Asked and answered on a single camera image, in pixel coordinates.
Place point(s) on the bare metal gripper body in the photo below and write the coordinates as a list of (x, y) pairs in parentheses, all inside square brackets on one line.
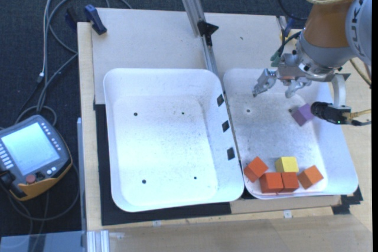
[(292, 69)]

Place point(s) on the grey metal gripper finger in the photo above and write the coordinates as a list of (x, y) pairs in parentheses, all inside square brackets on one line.
[(295, 87), (265, 79)]

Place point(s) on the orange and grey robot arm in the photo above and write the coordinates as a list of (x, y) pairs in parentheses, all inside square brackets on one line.
[(327, 23)]

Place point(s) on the purple cube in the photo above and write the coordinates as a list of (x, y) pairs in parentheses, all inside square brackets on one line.
[(303, 115)]

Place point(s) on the white plastic tray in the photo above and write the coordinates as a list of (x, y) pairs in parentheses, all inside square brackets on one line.
[(274, 138), (165, 141)]

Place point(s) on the yellow cube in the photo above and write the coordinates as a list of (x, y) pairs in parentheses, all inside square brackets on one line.
[(287, 164)]

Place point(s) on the orange cube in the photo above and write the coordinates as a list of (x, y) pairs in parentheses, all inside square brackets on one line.
[(310, 177), (271, 183), (290, 182), (255, 169)]

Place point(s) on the pale wood board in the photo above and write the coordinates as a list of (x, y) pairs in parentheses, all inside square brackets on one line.
[(147, 44)]

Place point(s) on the black cylinder on white bracket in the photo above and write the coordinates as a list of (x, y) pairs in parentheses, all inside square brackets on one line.
[(327, 112)]

